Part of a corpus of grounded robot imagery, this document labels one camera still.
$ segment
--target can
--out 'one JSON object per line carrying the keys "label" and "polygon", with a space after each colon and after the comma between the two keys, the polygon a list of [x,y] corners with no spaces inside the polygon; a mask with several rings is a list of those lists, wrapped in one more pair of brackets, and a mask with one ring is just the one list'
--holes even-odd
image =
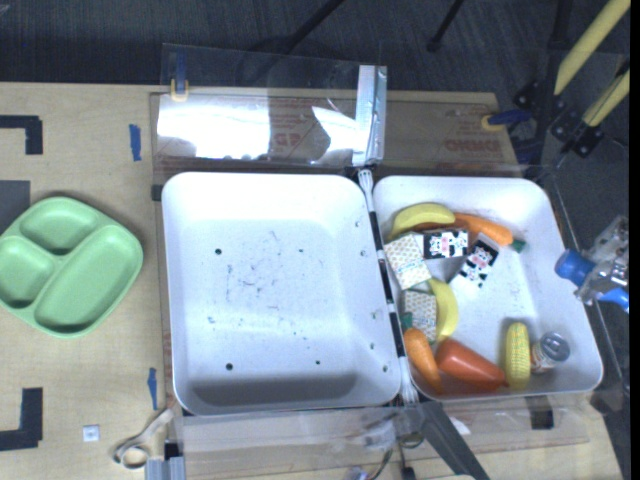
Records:
{"label": "can", "polygon": [[547,332],[531,346],[531,373],[544,373],[571,355],[569,342],[557,332]]}

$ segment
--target metal bracket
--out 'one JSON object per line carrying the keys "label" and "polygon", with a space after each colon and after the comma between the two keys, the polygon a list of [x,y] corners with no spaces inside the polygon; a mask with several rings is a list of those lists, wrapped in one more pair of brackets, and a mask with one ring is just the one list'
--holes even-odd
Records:
{"label": "metal bracket", "polygon": [[[538,103],[539,90],[540,82],[532,80],[515,94],[512,102],[519,109],[531,111],[535,118],[535,112],[540,108]],[[566,108],[567,104],[560,97],[555,96],[551,109],[551,120],[555,120]]]}
{"label": "metal bracket", "polygon": [[42,154],[42,121],[38,116],[0,116],[0,128],[24,128],[25,154]]}
{"label": "metal bracket", "polygon": [[149,459],[144,469],[145,480],[185,480],[184,457],[169,460]]}
{"label": "metal bracket", "polygon": [[22,390],[20,426],[0,432],[0,451],[37,448],[42,440],[42,388]]}
{"label": "metal bracket", "polygon": [[566,109],[549,127],[551,134],[567,144],[578,156],[586,158],[604,138],[599,126],[588,126],[575,110]]}

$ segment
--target yellow pole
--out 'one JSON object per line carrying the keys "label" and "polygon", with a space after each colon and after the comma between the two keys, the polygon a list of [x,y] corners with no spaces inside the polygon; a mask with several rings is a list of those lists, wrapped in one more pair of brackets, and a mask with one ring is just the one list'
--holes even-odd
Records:
{"label": "yellow pole", "polygon": [[616,108],[623,98],[629,94],[631,85],[631,68],[617,76],[582,116],[582,120],[591,127],[598,126],[609,113]]}
{"label": "yellow pole", "polygon": [[571,48],[562,64],[560,64],[554,91],[555,96],[564,91],[578,70],[587,62],[591,54],[596,51],[600,43],[615,27],[616,23],[620,21],[620,18],[624,16],[629,7],[631,7],[631,0],[609,0],[606,3],[591,25],[589,25],[589,28],[584,31],[578,42]]}

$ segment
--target orange carrot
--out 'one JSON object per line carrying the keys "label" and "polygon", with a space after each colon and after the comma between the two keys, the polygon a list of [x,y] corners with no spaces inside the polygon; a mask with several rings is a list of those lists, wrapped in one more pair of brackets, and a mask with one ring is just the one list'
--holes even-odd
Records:
{"label": "orange carrot", "polygon": [[485,391],[506,385],[504,370],[453,338],[438,345],[436,363],[443,373]]}
{"label": "orange carrot", "polygon": [[456,216],[455,225],[466,228],[471,234],[483,233],[501,246],[513,243],[511,231],[496,222],[469,213],[454,212],[454,215]]}
{"label": "orange carrot", "polygon": [[436,393],[442,393],[442,379],[438,371],[433,351],[427,340],[427,336],[420,330],[412,327],[404,332],[404,346],[409,361],[420,372]]}

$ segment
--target banana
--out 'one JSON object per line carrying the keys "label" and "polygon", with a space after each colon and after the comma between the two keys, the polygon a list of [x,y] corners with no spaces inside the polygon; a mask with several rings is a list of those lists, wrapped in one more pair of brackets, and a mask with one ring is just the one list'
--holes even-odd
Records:
{"label": "banana", "polygon": [[529,332],[522,322],[514,322],[507,329],[504,371],[511,389],[524,389],[531,376]]}
{"label": "banana", "polygon": [[390,238],[394,238],[414,226],[425,223],[451,224],[456,216],[449,208],[438,203],[414,204],[400,210],[393,220]]}
{"label": "banana", "polygon": [[447,283],[432,277],[429,286],[436,296],[436,340],[440,343],[458,326],[458,301]]}

